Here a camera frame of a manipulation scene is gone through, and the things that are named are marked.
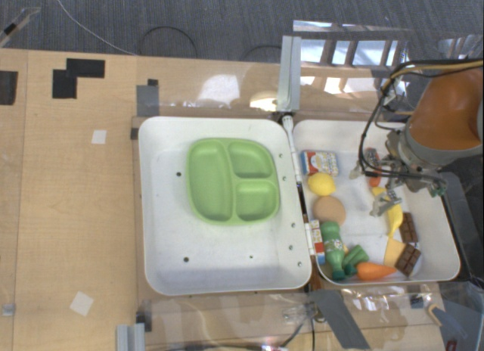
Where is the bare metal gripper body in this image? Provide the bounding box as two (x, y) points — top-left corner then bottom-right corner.
(380, 129), (448, 196)

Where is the yellow banana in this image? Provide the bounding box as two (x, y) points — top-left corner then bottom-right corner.
(371, 186), (404, 238)

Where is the white plastic tray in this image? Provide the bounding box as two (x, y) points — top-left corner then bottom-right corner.
(138, 116), (314, 297)
(293, 119), (462, 287)

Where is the brown chocolate bar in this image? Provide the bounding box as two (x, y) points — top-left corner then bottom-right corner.
(394, 244), (423, 278)
(399, 212), (420, 244)

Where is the yellow lemon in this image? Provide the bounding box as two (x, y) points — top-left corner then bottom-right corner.
(306, 172), (337, 197)

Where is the white and blue carton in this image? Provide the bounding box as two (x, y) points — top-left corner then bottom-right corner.
(299, 149), (340, 178)

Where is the tan egg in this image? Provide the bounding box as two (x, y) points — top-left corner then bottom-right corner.
(312, 194), (346, 226)

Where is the yellow cheese wedge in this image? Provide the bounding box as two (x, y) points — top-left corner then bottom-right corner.
(383, 237), (408, 268)

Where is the green pepper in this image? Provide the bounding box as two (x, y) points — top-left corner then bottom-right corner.
(342, 244), (371, 278)

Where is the thin black and white rod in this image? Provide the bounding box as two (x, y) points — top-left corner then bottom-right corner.
(281, 114), (308, 226)

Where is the green bottle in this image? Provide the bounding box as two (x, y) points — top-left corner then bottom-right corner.
(319, 220), (349, 281)

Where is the orange carrot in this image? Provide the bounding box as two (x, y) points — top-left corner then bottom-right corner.
(355, 261), (399, 281)

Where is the white and orange carton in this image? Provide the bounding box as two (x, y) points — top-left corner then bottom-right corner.
(309, 219), (327, 266)

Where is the green divided plate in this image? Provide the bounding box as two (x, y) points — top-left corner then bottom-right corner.
(185, 137), (281, 226)

